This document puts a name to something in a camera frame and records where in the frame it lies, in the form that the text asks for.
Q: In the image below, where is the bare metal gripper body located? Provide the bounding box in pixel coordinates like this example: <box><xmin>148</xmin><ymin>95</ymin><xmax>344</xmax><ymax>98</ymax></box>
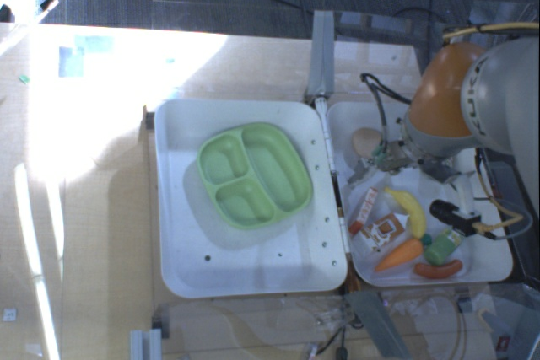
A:
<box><xmin>373</xmin><ymin>138</ymin><xmax>424</xmax><ymax>175</ymax></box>

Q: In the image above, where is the beige oval toy bread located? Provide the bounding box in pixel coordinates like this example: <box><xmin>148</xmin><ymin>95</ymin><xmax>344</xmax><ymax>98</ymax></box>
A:
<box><xmin>351</xmin><ymin>126</ymin><xmax>383</xmax><ymax>159</ymax></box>

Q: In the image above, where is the orange and white packet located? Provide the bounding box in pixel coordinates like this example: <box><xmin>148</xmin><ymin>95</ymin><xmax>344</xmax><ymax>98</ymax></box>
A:
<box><xmin>348</xmin><ymin>186</ymin><xmax>380</xmax><ymax>237</ymax></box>

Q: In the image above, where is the yellow banana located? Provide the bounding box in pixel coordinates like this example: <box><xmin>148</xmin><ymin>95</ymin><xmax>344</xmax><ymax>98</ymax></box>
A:
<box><xmin>383</xmin><ymin>186</ymin><xmax>428</xmax><ymax>240</ymax></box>

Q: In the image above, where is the brown and white carton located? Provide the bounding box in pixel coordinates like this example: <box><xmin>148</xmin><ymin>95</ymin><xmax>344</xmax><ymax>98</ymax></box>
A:
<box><xmin>358</xmin><ymin>212</ymin><xmax>411</xmax><ymax>255</ymax></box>

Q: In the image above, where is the green bottle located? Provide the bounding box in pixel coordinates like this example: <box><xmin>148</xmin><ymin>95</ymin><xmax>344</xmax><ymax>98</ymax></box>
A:
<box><xmin>423</xmin><ymin>228</ymin><xmax>464</xmax><ymax>267</ymax></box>

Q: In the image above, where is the green divided plate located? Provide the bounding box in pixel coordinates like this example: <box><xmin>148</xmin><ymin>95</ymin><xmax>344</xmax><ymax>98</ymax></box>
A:
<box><xmin>196</xmin><ymin>121</ymin><xmax>315</xmax><ymax>231</ymax></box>

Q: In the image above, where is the orange carrot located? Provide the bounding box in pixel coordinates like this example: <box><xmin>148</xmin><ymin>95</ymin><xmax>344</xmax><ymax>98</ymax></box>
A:
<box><xmin>374</xmin><ymin>233</ymin><xmax>434</xmax><ymax>273</ymax></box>

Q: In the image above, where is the red sausage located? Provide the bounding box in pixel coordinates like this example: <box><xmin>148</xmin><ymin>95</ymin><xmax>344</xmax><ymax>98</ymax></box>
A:
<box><xmin>413</xmin><ymin>259</ymin><xmax>464</xmax><ymax>281</ymax></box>

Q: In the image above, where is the white plastic tray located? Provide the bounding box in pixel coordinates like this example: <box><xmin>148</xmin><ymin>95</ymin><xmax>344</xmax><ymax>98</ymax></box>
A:
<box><xmin>154</xmin><ymin>98</ymin><xmax>349</xmax><ymax>300</ymax></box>
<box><xmin>327</xmin><ymin>100</ymin><xmax>515</xmax><ymax>288</ymax></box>

